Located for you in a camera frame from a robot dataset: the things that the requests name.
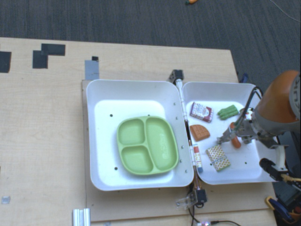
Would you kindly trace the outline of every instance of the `orange object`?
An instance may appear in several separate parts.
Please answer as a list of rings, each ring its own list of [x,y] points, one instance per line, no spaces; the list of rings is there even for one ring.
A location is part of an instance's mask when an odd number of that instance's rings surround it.
[[[263,118],[279,123],[298,120],[289,101],[290,89],[298,73],[294,70],[285,71],[271,83],[257,105],[258,113]]]
[[[200,141],[210,137],[209,131],[201,125],[192,125],[189,126],[190,131],[196,141]]]
[[[230,128],[233,129],[235,128],[234,122],[232,122],[230,124]],[[235,136],[232,140],[231,140],[232,144],[234,145],[235,148],[240,148],[241,147],[241,143],[238,140],[237,136]]]
[[[188,0],[188,1],[185,2],[185,4],[193,4],[193,3],[195,3],[196,1],[198,1],[198,0]]]

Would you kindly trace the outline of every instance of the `snack package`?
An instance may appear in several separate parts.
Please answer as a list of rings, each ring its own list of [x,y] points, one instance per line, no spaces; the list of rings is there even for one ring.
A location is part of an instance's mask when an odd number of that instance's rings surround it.
[[[216,145],[206,150],[216,171],[220,171],[231,165],[220,145]]]
[[[213,116],[213,109],[193,102],[190,115],[200,120],[211,122]]]

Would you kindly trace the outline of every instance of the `black tape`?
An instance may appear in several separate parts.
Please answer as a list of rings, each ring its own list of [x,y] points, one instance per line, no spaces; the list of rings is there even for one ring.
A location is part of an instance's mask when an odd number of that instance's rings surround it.
[[[65,45],[64,44],[42,43],[41,54],[42,55],[65,56]]]
[[[98,57],[96,57],[96,56],[92,56],[92,60],[97,61],[97,62],[99,61]]]
[[[42,55],[41,51],[34,50],[32,55],[32,68],[33,69],[47,69],[48,56]]]
[[[0,73],[8,73],[10,70],[11,52],[0,52]]]

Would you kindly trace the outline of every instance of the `cable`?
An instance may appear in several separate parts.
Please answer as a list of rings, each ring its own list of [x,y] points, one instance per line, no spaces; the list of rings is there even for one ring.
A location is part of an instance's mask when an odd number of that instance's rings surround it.
[[[244,111],[241,113],[241,115],[240,115],[240,117],[237,119],[237,121],[234,122],[234,125],[235,125],[234,130],[237,130],[237,129],[240,127],[240,125],[241,125],[241,123],[243,122],[243,120],[245,119],[246,112],[247,112],[247,110],[248,110],[248,108],[249,108],[249,105],[250,105],[250,103],[251,103],[251,101],[252,101],[252,98],[253,98],[254,94],[257,94],[257,96],[259,97],[259,99],[261,99],[261,97],[262,97],[262,95],[263,95],[263,92],[262,92],[262,90],[261,90],[258,86],[255,86],[255,87],[252,89],[252,91],[251,91],[251,93],[250,93],[250,95],[249,95],[248,101],[247,101],[247,103],[246,103],[246,106],[245,106],[245,108],[244,108]]]
[[[298,23],[301,23],[299,20],[289,16],[285,11],[283,11],[273,0],[269,0],[270,2],[272,2],[278,9],[280,9],[281,12],[283,12],[286,16],[288,16],[290,19],[298,22]]]
[[[301,178],[292,178],[292,177],[290,177],[289,175],[286,175],[286,174],[281,174],[281,177],[283,178],[283,180],[285,182],[287,182],[287,181],[289,181],[289,182],[293,182],[293,181],[301,182]]]
[[[201,209],[202,207],[204,207],[204,204],[202,203],[201,205],[195,205],[198,209]]]
[[[235,223],[235,222],[229,221],[229,220],[217,220],[217,221],[211,221],[211,225],[218,224],[218,223],[232,223],[232,224],[235,224],[235,225],[237,225],[237,226],[241,226],[241,225],[239,225],[238,223]]]
[[[193,221],[195,220],[197,223],[199,223],[199,221],[194,217],[194,206],[192,206],[192,213],[190,211],[190,209],[188,209],[190,216],[192,217],[192,221],[191,221],[191,226],[193,226]]]

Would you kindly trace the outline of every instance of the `wooden board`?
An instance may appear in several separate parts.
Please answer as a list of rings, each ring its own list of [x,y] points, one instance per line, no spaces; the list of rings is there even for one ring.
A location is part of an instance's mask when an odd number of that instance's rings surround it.
[[[40,50],[41,43],[65,44],[66,54],[49,56],[48,69],[32,69],[32,51]],[[164,81],[173,69],[183,69],[184,81],[237,82],[230,51],[12,38],[0,38],[0,51],[12,52],[9,73],[0,73],[0,192],[11,196],[10,204],[0,204],[2,224],[71,225],[72,210],[86,204],[91,204],[92,220],[145,217],[134,220],[136,225],[146,225],[148,220],[152,225],[155,219],[149,217],[187,214],[173,206],[175,199],[186,194],[185,188],[142,190],[139,194],[94,190],[95,194],[90,194],[87,185],[86,197],[84,61],[99,57],[104,79]],[[237,204],[238,210],[266,208],[263,200],[273,195],[272,185],[253,186],[204,185],[209,201],[198,213],[224,211],[221,201],[233,198],[227,206]],[[134,200],[140,196],[145,200]],[[260,212],[274,222],[270,213],[264,213],[269,211]],[[227,215],[235,217],[237,213]],[[157,222],[172,220],[173,225],[183,225],[181,218],[157,218]]]

